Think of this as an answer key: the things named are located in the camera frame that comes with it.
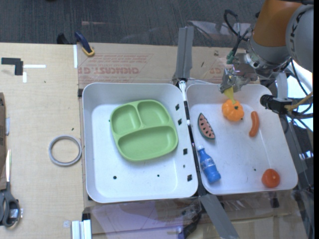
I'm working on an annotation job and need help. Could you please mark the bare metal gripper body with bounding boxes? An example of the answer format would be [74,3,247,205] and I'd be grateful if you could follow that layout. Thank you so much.
[231,52,265,87]

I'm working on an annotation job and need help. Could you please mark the yellow wedge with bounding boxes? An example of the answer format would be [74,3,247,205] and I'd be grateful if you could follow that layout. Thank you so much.
[223,76,237,105]

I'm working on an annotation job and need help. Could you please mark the orange pumpkin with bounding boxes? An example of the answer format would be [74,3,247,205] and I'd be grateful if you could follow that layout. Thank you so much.
[221,99,245,122]

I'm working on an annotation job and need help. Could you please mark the orange sausage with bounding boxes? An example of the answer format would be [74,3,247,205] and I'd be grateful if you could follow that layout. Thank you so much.
[248,111,260,138]

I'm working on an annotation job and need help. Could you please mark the watermelon slice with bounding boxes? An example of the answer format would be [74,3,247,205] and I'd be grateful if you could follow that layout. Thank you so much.
[197,113,216,141]

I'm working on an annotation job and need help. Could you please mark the white plastic tray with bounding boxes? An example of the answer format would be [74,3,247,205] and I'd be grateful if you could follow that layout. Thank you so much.
[81,82,199,204]
[185,83,299,196]

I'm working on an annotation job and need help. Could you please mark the blue bottle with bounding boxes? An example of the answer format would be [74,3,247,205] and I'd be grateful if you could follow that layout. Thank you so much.
[196,145,222,184]

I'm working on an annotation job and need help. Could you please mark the brown cardboard board, red print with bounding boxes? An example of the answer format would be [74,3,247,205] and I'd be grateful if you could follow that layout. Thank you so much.
[76,42,312,235]

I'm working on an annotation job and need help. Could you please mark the orange tomato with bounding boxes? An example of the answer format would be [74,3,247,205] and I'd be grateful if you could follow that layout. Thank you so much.
[261,168,281,189]

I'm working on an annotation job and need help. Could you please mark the green divided plate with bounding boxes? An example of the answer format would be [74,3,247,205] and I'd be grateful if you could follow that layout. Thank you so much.
[109,99,179,162]

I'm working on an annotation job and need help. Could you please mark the white tape roll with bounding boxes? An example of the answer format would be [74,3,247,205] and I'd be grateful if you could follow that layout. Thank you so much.
[48,135,83,167]

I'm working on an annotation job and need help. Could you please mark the brown paper packet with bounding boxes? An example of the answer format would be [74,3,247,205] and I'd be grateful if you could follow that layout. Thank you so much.
[0,92,10,191]

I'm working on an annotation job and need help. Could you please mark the black cylinder on white bracket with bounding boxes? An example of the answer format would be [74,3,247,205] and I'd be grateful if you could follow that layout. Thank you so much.
[259,72,293,115]

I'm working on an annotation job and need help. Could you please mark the grey handled scissors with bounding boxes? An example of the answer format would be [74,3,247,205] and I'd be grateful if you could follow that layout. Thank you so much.
[0,148,21,228]

